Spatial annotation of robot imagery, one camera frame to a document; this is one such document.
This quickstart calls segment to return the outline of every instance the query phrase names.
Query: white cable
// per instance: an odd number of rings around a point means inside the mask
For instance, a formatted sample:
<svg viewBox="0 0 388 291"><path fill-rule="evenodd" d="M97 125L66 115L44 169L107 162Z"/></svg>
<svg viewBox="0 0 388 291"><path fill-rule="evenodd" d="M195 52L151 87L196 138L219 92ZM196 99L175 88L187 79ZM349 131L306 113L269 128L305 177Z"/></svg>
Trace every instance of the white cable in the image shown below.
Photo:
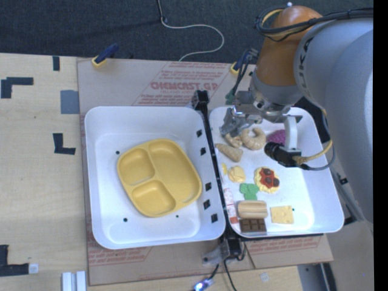
<svg viewBox="0 0 388 291"><path fill-rule="evenodd" d="M207 27L207 28L211 28L211 29L215 30L222 38L221 45L219 47L215 48L214 50L192 52L192 53L189 53L189 54L186 54L186 55L182 56L179 61L182 61L184 58L186 58L186 57L188 57L190 55L213 53L213 52L218 51L221 47L224 46L224 43L225 43L224 35L217 28L215 28L213 26L210 26L210 25L205 25L205 24L194 24L194 25L188 25L188 26L182 26L182 27L169 26L169 25L167 25L163 21L163 12L162 12L162 7L161 7L161 4L160 4L160 0L158 0L158 7L159 7L160 15L161 15L161 17L160 17L161 23L162 23L163 26L165 26L167 28L170 28L170 29L186 29L186 28L193 28L193 27Z"/></svg>

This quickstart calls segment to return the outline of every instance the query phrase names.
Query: brown chocolate piece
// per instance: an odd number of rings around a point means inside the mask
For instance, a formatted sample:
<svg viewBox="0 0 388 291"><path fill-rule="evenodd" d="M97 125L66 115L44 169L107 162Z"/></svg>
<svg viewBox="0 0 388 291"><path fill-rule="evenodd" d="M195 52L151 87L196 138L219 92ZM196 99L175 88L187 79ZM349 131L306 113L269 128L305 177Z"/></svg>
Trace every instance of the brown chocolate piece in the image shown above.
<svg viewBox="0 0 388 291"><path fill-rule="evenodd" d="M239 220L242 233L266 232L264 219L241 219Z"/></svg>

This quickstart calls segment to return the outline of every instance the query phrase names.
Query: blue clamp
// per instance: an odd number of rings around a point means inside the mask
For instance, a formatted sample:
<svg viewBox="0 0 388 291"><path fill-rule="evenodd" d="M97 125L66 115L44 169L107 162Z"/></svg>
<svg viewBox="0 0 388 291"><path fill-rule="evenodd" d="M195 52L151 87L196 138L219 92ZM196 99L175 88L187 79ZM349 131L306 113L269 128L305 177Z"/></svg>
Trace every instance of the blue clamp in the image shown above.
<svg viewBox="0 0 388 291"><path fill-rule="evenodd" d="M119 45L117 43L113 43L112 45L108 46L98 56L92 59L93 66L100 68L103 64L106 63L106 59L113 57L118 50Z"/></svg>

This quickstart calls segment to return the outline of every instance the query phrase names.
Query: cookie with red topping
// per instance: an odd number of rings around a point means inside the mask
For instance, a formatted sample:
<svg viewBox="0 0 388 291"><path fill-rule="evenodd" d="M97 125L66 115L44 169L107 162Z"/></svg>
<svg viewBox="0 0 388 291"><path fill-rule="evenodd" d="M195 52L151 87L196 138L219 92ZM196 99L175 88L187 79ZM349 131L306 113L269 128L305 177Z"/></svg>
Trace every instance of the cookie with red topping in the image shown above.
<svg viewBox="0 0 388 291"><path fill-rule="evenodd" d="M278 175L268 167L260 167L255 170L255 184L259 190L266 193L275 193L280 188Z"/></svg>

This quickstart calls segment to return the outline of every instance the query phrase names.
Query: beige toy food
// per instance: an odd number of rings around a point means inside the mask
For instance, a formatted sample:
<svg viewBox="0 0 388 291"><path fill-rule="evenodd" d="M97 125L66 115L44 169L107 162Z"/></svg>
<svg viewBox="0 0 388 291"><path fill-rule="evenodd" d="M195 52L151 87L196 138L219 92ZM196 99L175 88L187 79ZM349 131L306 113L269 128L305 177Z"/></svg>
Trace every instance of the beige toy food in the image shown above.
<svg viewBox="0 0 388 291"><path fill-rule="evenodd" d="M234 148L240 148L243 144L240 136L232 137L229 133L225 135L225 140Z"/></svg>
<svg viewBox="0 0 388 291"><path fill-rule="evenodd" d="M258 127L252 129L256 136L249 135L249 129L241 131L241 141L250 150L260 150L266 144L266 134Z"/></svg>
<svg viewBox="0 0 388 291"><path fill-rule="evenodd" d="M233 182L242 183L246 180L244 169L242 169L240 166L233 166L231 169L229 169L228 177Z"/></svg>
<svg viewBox="0 0 388 291"><path fill-rule="evenodd" d="M262 192L275 193L280 188L278 175L268 167L257 168L254 180Z"/></svg>
<svg viewBox="0 0 388 291"><path fill-rule="evenodd" d="M268 217L265 201L240 201L237 204L237 212L241 219L264 219Z"/></svg>
<svg viewBox="0 0 388 291"><path fill-rule="evenodd" d="M243 151L238 148L231 147L226 144L216 143L216 148L227 157L229 157L233 162L240 162Z"/></svg>
<svg viewBox="0 0 388 291"><path fill-rule="evenodd" d="M272 223L293 224L292 206L271 207Z"/></svg>

